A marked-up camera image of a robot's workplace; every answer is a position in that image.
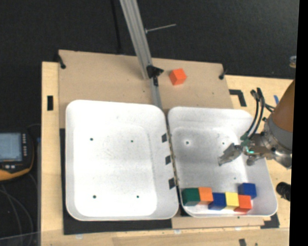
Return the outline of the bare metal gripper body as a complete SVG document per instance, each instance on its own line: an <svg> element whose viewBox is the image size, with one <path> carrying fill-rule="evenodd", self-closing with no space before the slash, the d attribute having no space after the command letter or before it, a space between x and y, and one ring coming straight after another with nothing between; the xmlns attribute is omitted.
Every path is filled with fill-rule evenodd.
<svg viewBox="0 0 308 246"><path fill-rule="evenodd" d="M279 143L269 133L255 133L250 137L247 133L240 137L242 152L249 157L256 155L260 159L275 160L286 169L292 168L292 150Z"/></svg>

